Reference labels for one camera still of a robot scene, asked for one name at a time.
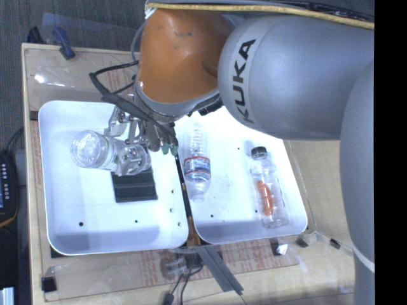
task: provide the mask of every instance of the black bottle cap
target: black bottle cap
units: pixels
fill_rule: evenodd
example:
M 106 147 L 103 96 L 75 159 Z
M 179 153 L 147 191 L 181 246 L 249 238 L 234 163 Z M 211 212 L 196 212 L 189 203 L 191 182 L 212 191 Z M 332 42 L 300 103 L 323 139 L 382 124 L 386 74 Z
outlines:
M 251 152 L 252 157 L 254 155 L 256 155 L 256 154 L 259 154 L 259 153 L 267 153 L 266 147 L 259 146 L 259 147 L 255 147 L 255 148 L 252 149 L 252 152 Z

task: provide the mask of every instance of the white stripe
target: white stripe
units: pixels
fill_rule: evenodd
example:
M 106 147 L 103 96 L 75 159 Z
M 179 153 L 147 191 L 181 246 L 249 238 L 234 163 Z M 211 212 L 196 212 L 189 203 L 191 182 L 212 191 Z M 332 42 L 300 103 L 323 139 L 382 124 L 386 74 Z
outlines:
M 352 244 L 352 249 L 357 256 L 357 258 L 373 273 L 375 273 L 375 263 L 371 262 L 367 257 L 365 257 L 361 251 L 359 251 L 354 245 L 353 241 L 350 241 Z

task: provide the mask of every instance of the blue clamp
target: blue clamp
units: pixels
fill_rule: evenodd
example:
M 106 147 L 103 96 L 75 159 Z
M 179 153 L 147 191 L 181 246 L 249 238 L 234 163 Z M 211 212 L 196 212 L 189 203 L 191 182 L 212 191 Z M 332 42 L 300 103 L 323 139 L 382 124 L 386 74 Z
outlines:
M 70 60 L 75 57 L 75 53 L 72 51 L 71 45 L 69 44 L 68 35 L 64 29 L 61 27 L 54 27 L 52 30 L 52 37 L 59 45 L 61 45 L 59 51 L 66 60 Z

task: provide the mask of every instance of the plastic bottle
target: plastic bottle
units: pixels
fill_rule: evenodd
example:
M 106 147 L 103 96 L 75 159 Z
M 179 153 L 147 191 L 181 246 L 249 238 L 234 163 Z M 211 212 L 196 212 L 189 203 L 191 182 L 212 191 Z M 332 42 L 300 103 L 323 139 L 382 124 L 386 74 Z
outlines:
M 203 124 L 193 123 L 188 147 L 183 165 L 185 183 L 189 197 L 199 203 L 210 187 L 209 144 Z
M 258 199 L 261 223 L 265 228 L 283 226 L 288 223 L 288 216 L 276 167 L 263 146 L 253 148 L 251 156 L 250 174 Z
M 86 130 L 75 136 L 71 146 L 71 156 L 80 167 L 115 172 L 119 163 L 118 153 L 124 147 L 125 142 L 122 140 Z

